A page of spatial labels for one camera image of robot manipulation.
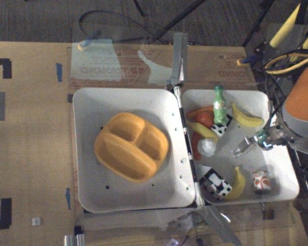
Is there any green bottle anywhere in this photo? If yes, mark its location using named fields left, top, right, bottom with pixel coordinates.
left=212, top=85, right=228, bottom=126

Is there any black and white cow-print carton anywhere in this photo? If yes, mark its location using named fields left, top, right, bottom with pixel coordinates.
left=210, top=114, right=234, bottom=138
left=199, top=168, right=233, bottom=201

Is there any clear crumpled plastic ball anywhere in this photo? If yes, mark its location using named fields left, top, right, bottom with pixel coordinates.
left=197, top=138, right=218, bottom=158

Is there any thin black and white rod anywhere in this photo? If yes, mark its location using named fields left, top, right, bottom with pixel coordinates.
left=172, top=86, right=205, bottom=208

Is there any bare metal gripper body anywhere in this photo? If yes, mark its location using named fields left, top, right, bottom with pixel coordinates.
left=256, top=124, right=308, bottom=156

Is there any red tomato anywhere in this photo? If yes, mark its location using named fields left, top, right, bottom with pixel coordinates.
left=195, top=112, right=215, bottom=129

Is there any orange divided plate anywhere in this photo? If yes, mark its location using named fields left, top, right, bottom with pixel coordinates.
left=93, top=112, right=169, bottom=183

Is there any white and orange can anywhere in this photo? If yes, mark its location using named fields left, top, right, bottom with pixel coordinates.
left=252, top=170, right=271, bottom=193

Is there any yellow banana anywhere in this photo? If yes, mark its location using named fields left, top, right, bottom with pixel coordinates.
left=186, top=120, right=219, bottom=142
left=224, top=166, right=247, bottom=202
left=230, top=102, right=265, bottom=128

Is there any brown cardboard board, red print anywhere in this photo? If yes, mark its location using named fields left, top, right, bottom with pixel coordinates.
left=66, top=44, right=302, bottom=237

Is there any white plastic tray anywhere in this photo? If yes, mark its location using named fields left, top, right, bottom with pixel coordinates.
left=180, top=89, right=300, bottom=206
left=72, top=87, right=197, bottom=213

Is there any red sausage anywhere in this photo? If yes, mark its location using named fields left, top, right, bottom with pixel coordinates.
left=191, top=132, right=204, bottom=161

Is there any orange carrot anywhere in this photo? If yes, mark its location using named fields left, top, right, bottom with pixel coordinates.
left=185, top=106, right=214, bottom=119

